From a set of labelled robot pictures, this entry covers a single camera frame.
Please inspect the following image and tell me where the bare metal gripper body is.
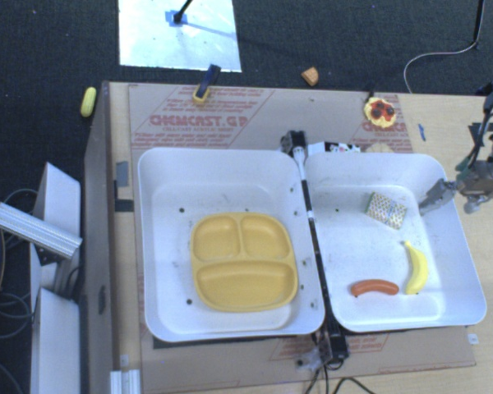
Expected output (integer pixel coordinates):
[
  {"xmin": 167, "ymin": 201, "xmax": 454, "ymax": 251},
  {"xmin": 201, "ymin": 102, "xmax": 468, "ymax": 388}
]
[{"xmin": 455, "ymin": 126, "xmax": 493, "ymax": 204}]

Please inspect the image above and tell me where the beige bread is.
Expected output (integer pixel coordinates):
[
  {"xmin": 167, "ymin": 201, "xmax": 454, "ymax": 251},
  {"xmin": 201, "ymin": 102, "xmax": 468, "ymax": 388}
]
[{"xmin": 361, "ymin": 141, "xmax": 396, "ymax": 154}]

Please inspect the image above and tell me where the yellow banana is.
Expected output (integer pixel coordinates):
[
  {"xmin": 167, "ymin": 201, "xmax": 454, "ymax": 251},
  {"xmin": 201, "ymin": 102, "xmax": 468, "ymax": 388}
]
[{"xmin": 403, "ymin": 240, "xmax": 430, "ymax": 296}]

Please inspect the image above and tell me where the white plastic tray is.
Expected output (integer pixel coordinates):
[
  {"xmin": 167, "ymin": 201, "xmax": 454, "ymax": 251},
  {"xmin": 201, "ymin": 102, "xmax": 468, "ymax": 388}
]
[
  {"xmin": 303, "ymin": 150, "xmax": 488, "ymax": 334},
  {"xmin": 137, "ymin": 146, "xmax": 326, "ymax": 343}
]

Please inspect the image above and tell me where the yellow pizza slice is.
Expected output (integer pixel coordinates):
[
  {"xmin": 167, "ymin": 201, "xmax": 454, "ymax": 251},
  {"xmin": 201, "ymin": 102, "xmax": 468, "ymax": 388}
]
[{"xmin": 362, "ymin": 96, "xmax": 398, "ymax": 130}]

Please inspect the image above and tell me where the black and white carton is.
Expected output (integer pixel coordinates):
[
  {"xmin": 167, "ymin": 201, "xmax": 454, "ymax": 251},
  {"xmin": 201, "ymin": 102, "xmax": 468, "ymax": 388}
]
[{"xmin": 307, "ymin": 139, "xmax": 363, "ymax": 156}]

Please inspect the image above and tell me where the orange sausage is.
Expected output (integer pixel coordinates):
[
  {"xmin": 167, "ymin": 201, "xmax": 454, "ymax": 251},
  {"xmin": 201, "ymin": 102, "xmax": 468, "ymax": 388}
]
[{"xmin": 349, "ymin": 278, "xmax": 400, "ymax": 300}]

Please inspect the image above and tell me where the thin black and white rod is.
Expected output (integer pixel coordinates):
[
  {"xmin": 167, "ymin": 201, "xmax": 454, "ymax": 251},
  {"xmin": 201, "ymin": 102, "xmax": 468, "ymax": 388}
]
[{"xmin": 294, "ymin": 146, "xmax": 336, "ymax": 338}]

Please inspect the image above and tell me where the orange biscuit wedge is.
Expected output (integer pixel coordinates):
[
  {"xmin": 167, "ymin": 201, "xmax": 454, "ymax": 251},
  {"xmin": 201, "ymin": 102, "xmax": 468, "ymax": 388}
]
[{"xmin": 300, "ymin": 66, "xmax": 321, "ymax": 87}]

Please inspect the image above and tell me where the yellow divided plate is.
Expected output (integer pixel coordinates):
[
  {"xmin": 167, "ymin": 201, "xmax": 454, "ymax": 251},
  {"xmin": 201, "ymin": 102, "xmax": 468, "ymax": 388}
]
[{"xmin": 189, "ymin": 212, "xmax": 299, "ymax": 313}]

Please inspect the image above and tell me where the brown cardboard board, red print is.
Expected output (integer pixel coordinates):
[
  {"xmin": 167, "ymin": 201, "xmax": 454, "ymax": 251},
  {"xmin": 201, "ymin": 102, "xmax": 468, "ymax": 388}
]
[{"xmin": 127, "ymin": 83, "xmax": 477, "ymax": 381}]

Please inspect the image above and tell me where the yellow oblong toy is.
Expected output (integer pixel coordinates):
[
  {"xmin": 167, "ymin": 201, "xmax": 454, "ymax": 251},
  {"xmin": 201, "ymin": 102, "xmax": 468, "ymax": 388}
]
[{"xmin": 80, "ymin": 86, "xmax": 98, "ymax": 118}]

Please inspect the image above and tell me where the black block with thin wires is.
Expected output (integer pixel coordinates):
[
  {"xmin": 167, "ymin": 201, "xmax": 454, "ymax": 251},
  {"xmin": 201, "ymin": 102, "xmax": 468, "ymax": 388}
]
[
  {"xmin": 311, "ymin": 329, "xmax": 351, "ymax": 369},
  {"xmin": 280, "ymin": 129, "xmax": 310, "ymax": 156}
]

